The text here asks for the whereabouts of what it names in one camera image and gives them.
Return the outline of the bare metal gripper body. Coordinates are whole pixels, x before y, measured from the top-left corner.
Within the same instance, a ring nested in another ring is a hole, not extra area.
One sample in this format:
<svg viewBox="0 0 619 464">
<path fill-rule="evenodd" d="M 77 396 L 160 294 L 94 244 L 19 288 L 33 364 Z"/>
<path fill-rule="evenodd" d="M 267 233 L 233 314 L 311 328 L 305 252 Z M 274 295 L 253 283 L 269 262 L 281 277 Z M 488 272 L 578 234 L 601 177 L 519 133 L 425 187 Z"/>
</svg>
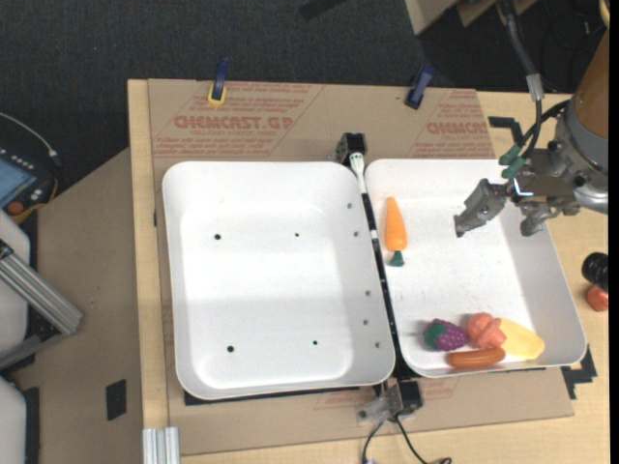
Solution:
<svg viewBox="0 0 619 464">
<path fill-rule="evenodd" d="M 576 215 L 587 203 L 588 159 L 568 141 L 550 141 L 526 158 L 514 145 L 504 154 L 504 193 L 525 214 Z"/>
</svg>

